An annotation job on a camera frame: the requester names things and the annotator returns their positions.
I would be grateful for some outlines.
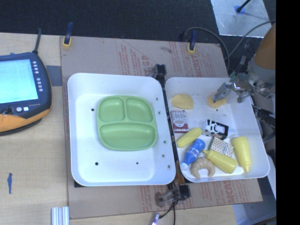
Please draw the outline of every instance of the table surface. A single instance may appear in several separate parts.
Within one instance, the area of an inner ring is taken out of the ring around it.
[[[37,35],[0,33],[0,55],[34,50]],[[42,35],[38,54],[45,65],[61,66],[60,36]],[[62,87],[53,86],[53,108],[40,123],[0,136],[0,224],[48,225],[51,208],[68,206]],[[9,193],[8,175],[12,174]],[[233,225],[233,207],[176,210],[176,224]],[[159,225],[173,224],[171,211]],[[71,225],[150,225],[153,213],[71,219]]]

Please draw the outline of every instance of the green plate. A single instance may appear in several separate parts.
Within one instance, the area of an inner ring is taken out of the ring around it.
[[[103,98],[97,106],[97,130],[105,147],[119,151],[148,149],[158,136],[151,104],[134,96]]]

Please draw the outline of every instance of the corn cob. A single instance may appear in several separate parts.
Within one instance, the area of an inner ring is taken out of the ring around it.
[[[180,137],[176,144],[177,147],[179,148],[183,148],[187,145],[189,145],[190,143],[192,143],[194,140],[196,140],[202,133],[201,128],[199,127],[195,127],[191,130],[189,130],[187,133],[185,133],[182,137]]]

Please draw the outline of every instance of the cardboard sheet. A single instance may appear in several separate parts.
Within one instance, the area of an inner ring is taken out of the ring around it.
[[[73,37],[70,47],[60,45],[64,102],[67,183],[70,218],[88,218],[168,210],[155,203],[156,193],[167,186],[81,187],[71,173],[68,88],[75,73],[148,76],[155,64],[165,64],[166,80],[171,77],[228,77],[222,51],[217,44]],[[191,197],[177,209],[220,206],[262,201],[257,179],[189,183]]]

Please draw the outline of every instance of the yellow bottle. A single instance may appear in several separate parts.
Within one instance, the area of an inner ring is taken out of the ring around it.
[[[203,150],[206,154],[206,158],[211,161],[215,166],[220,168],[226,173],[233,173],[236,166],[238,165],[238,161],[233,159],[232,157],[228,157],[224,154],[221,154],[217,151],[212,149],[210,150]]]
[[[248,140],[246,137],[236,137],[232,140],[234,146],[234,151],[240,166],[246,171],[249,172],[251,166],[251,158],[249,152]]]

